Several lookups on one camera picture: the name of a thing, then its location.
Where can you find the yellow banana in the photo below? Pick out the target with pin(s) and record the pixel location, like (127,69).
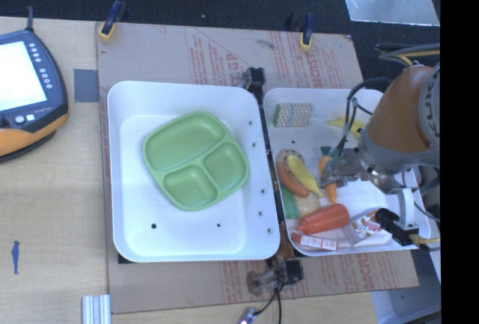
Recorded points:
(342,123)

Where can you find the brown cardboard board red print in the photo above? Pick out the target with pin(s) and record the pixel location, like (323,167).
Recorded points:
(157,53)

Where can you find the thin black and white rod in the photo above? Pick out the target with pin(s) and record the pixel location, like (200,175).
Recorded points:
(268,150)

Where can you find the small white and pink carton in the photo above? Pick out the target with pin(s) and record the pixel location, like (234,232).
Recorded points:
(363,227)

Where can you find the beige round biscuit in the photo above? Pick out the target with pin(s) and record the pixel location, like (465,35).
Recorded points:
(286,155)

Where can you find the orange carrot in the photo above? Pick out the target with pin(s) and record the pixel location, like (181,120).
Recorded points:
(331,193)

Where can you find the orange squeeze bottle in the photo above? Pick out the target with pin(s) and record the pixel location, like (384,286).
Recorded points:
(327,219)

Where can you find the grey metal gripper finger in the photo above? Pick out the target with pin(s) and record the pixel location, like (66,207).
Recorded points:
(328,172)
(342,182)

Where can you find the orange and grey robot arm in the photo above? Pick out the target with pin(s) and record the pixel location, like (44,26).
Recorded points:
(396,109)

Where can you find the red and white packet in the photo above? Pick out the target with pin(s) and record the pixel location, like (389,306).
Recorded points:
(314,242)

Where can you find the yellow squeeze bottle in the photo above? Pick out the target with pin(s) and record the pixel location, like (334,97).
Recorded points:
(302,173)

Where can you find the orange sausage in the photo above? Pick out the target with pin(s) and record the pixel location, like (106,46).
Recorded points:
(290,182)

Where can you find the green cucumber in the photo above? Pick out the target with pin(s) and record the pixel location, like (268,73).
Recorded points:
(290,204)

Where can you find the beige potato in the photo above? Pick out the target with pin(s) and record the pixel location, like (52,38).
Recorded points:
(310,204)

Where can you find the green and yellow patterned carton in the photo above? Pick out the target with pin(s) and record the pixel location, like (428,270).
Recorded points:
(292,115)

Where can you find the black cylinder on white bracket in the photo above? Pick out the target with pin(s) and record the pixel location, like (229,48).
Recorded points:
(396,226)

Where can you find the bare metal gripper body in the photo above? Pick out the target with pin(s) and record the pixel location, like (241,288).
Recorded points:
(355,165)

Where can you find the green divided plate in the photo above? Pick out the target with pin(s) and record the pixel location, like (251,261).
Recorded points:
(187,143)

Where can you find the white plastic tray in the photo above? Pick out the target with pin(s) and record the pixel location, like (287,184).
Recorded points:
(325,98)
(187,236)

